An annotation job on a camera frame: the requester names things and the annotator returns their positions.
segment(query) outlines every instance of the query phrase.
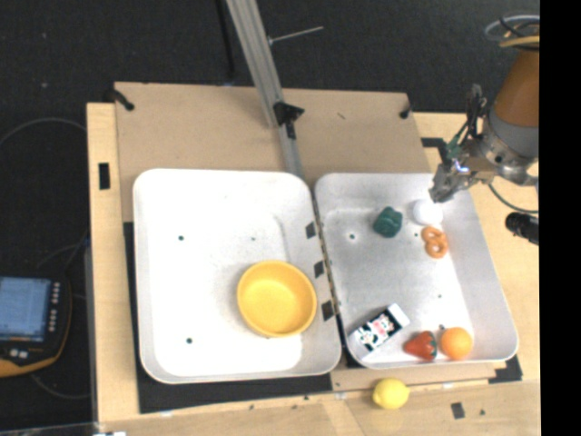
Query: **black floor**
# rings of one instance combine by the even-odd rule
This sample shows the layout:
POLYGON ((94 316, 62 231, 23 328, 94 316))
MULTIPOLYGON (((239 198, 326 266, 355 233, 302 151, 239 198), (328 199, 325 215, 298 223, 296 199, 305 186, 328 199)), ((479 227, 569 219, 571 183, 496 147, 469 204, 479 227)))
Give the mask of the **black floor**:
MULTIPOLYGON (((540 0, 257 1, 271 37, 324 26, 272 47, 284 87, 405 92, 414 110, 440 112, 464 111, 472 84, 494 97, 516 53, 489 42, 484 27, 540 9, 540 0)), ((76 251, 89 225, 78 125, 115 81, 250 85, 228 16, 231 52, 224 43, 216 3, 0 0, 0 269, 50 263, 67 270, 75 292, 61 360, 0 380, 0 431, 92 419, 76 251)))

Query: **white ball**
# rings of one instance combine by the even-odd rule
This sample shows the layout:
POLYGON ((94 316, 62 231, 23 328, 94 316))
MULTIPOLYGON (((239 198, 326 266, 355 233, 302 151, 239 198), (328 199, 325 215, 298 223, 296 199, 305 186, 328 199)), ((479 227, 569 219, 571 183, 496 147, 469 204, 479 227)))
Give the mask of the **white ball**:
POLYGON ((414 204, 413 213, 419 224, 440 224, 444 219, 440 206, 429 199, 418 200, 414 204))

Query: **green block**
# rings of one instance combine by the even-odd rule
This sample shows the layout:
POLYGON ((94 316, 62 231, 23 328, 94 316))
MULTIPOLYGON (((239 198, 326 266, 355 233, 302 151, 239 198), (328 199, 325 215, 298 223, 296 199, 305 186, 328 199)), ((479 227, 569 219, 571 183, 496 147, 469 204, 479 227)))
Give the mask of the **green block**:
POLYGON ((391 207, 384 208, 373 224, 373 230, 383 237, 393 237, 401 229, 403 215, 391 207))

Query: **metal tray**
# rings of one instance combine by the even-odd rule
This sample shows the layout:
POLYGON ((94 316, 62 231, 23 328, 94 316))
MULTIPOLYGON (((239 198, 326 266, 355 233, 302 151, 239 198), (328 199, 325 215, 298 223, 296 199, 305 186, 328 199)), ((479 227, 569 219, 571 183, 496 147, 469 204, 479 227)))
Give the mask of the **metal tray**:
POLYGON ((307 185, 288 173, 155 169, 133 186, 140 354, 166 383, 323 374, 340 359, 337 322, 267 339, 244 323, 236 286, 252 264, 301 269, 320 305, 329 278, 307 185))
MULTIPOLYGON (((475 339, 465 362, 495 362, 517 350, 507 302, 470 193, 457 193, 441 204, 449 252, 430 258, 413 219, 413 205, 429 198, 431 174, 335 173, 315 187, 321 232, 330 264, 330 278, 345 335, 397 303, 410 325, 371 355, 362 356, 347 344, 354 359, 373 369, 410 366, 419 359, 402 350, 416 332, 438 332, 462 326, 475 339), (391 206, 403 213, 399 233, 385 238, 372 225, 391 206)), ((441 353, 435 364, 448 362, 441 353)))

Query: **small box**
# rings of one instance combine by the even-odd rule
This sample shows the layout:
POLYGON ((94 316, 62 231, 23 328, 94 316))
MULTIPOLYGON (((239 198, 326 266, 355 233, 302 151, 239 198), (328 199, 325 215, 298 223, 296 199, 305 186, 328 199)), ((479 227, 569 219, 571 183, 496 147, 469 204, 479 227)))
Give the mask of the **small box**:
POLYGON ((408 316, 399 305, 392 303, 350 334, 348 338, 350 349, 360 358, 369 355, 408 325, 408 316))

